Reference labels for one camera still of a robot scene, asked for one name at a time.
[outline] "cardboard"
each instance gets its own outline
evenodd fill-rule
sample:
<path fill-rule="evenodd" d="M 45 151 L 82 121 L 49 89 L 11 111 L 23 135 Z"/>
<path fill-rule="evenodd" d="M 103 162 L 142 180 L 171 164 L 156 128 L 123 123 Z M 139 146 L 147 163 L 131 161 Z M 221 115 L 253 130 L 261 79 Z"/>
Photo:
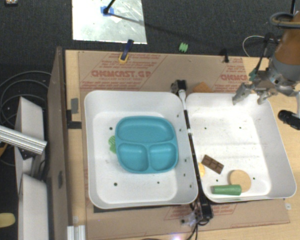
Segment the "cardboard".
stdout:
<path fill-rule="evenodd" d="M 170 84 L 176 79 L 187 80 L 188 92 L 199 83 L 205 82 L 215 92 L 232 93 L 242 81 L 248 79 L 243 69 L 247 72 L 251 71 L 258 62 L 258 58 L 231 57 L 230 63 L 227 64 L 224 63 L 224 58 L 221 56 L 144 53 L 131 53 L 130 55 L 127 64 L 120 65 L 117 63 L 118 52 L 76 50 L 65 52 L 66 106 L 67 109 L 71 109 L 71 100 L 79 100 L 81 106 L 76 113 L 72 114 L 72 120 L 82 121 L 83 126 L 83 129 L 68 130 L 67 170 L 70 181 L 68 191 L 73 214 L 72 222 L 70 220 L 69 223 L 76 226 L 86 225 L 87 239 L 89 240 L 145 238 L 145 236 L 182 232 L 188 233 L 180 234 L 186 238 L 192 228 L 188 225 L 182 225 L 181 219 L 191 212 L 189 205 L 103 210 L 102 212 L 99 210 L 96 212 L 89 200 L 88 183 L 85 181 L 85 178 L 88 177 L 88 171 L 85 155 L 84 108 L 82 106 L 84 97 L 89 91 L 95 89 L 168 92 Z M 267 63 L 266 59 L 263 60 L 261 67 L 265 68 Z M 283 102 L 288 100 L 286 105 L 291 110 L 291 103 L 295 101 L 290 99 L 286 98 Z M 274 102 L 275 114 L 278 113 L 279 109 L 283 109 L 278 106 L 280 102 L 282 99 L 277 103 Z M 288 135 L 295 133 L 295 130 L 289 126 L 280 125 L 281 133 L 281 128 L 284 127 L 287 128 Z M 283 138 L 284 143 L 290 140 L 290 138 Z M 287 149 L 287 153 L 295 150 L 293 140 L 291 141 L 291 143 L 289 142 L 291 148 Z M 296 164 L 295 167 L 299 172 L 300 164 Z M 265 236 L 267 235 L 266 232 L 272 232 L 272 230 L 278 232 L 281 239 L 289 239 L 295 234 L 285 234 L 283 230 L 277 230 L 286 228 L 289 228 L 290 232 L 295 230 L 294 226 L 286 226 L 290 219 L 282 199 L 216 204 L 212 208 L 214 218 L 209 224 L 199 228 L 199 231 L 205 231 L 204 239 L 215 239 L 216 236 L 219 236 L 220 239 L 237 239 L 239 236 L 241 236 L 240 239 L 254 239 L 255 231 L 245 228 L 263 225 L 278 225 L 266 227 L 267 230 L 262 231 L 265 232 L 262 233 Z M 300 211 L 292 213 L 293 219 L 300 224 L 298 214 Z M 236 231 L 215 231 L 234 228 Z"/>

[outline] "teal compartment plate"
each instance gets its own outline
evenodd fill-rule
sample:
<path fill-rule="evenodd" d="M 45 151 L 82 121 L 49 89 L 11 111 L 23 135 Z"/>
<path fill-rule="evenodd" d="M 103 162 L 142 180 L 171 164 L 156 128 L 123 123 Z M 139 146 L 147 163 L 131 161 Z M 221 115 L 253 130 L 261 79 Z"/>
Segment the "teal compartment plate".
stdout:
<path fill-rule="evenodd" d="M 156 116 L 129 116 L 115 128 L 120 165 L 137 174 L 164 173 L 178 162 L 178 144 L 172 124 Z"/>

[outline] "dark floor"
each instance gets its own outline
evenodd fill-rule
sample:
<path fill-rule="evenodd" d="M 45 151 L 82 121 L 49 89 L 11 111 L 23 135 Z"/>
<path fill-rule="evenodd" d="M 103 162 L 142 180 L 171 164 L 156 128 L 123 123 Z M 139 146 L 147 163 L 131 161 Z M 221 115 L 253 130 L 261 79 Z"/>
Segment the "dark floor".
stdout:
<path fill-rule="evenodd" d="M 226 48 L 231 56 L 245 56 L 242 42 L 246 37 L 282 33 L 268 23 L 268 17 L 276 12 L 290 12 L 291 1 L 142 0 L 148 44 L 136 44 L 133 51 L 178 53 L 179 44 L 184 42 L 189 45 L 190 54 L 218 55 Z M 300 0 L 296 0 L 296 9 L 300 10 Z M 25 71 L 50 72 L 57 46 L 80 50 L 123 49 L 118 43 L 72 40 L 72 0 L 19 0 L 15 7 L 7 7 L 0 0 L 0 84 Z M 251 56 L 259 56 L 261 47 L 262 39 L 246 42 Z M 45 97 L 46 90 L 41 86 L 21 82 L 11 86 L 1 98 L 9 84 L 25 79 L 49 82 L 49 76 L 43 74 L 20 76 L 0 88 L 0 100 L 16 94 Z M 4 106 L 7 117 L 16 112 L 17 100 Z M 45 106 L 38 99 L 33 98 L 33 102 Z M 13 164 L 12 151 L 7 151 L 2 160 Z M 0 161 L 0 213 L 11 212 L 18 217 L 17 205 L 14 167 Z M 0 229 L 0 240 L 5 239 L 17 239 L 16 224 Z"/>

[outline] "robotic arm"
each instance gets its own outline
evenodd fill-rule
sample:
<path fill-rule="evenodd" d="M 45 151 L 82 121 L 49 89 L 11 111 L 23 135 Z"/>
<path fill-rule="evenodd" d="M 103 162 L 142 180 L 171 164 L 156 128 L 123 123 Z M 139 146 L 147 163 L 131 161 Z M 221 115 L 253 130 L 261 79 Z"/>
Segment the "robotic arm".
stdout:
<path fill-rule="evenodd" d="M 285 28 L 266 70 L 259 70 L 261 60 L 267 51 L 267 44 L 272 34 L 264 38 L 264 51 L 256 68 L 249 74 L 251 84 L 242 83 L 232 98 L 233 104 L 242 101 L 252 91 L 259 95 L 258 104 L 267 98 L 282 93 L 288 97 L 296 97 L 297 113 L 282 110 L 278 117 L 284 123 L 300 130 L 300 91 L 295 86 L 300 83 L 300 12 L 296 15 L 276 13 L 270 17 L 270 22 L 277 27 Z"/>

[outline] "metal plate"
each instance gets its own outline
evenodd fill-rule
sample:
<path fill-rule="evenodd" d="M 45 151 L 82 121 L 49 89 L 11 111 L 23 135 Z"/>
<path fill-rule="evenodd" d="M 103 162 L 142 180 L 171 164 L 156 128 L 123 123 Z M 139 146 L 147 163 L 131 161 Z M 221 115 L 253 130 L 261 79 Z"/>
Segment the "metal plate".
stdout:
<path fill-rule="evenodd" d="M 72 37 L 81 41 L 147 44 L 141 0 L 116 0 L 113 13 L 103 15 L 111 0 L 72 0 Z"/>

